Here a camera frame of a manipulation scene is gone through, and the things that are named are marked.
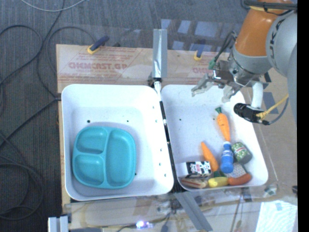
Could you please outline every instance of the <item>green can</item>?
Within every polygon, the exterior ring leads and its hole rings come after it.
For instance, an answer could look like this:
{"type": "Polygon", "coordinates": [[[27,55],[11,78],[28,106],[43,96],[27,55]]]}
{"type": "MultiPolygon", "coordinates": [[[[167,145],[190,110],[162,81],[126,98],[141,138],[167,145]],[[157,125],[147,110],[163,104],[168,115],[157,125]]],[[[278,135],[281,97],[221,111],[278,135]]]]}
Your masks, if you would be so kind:
{"type": "Polygon", "coordinates": [[[252,154],[241,142],[233,144],[232,151],[234,153],[236,161],[238,161],[239,163],[245,164],[252,159],[252,154]]]}

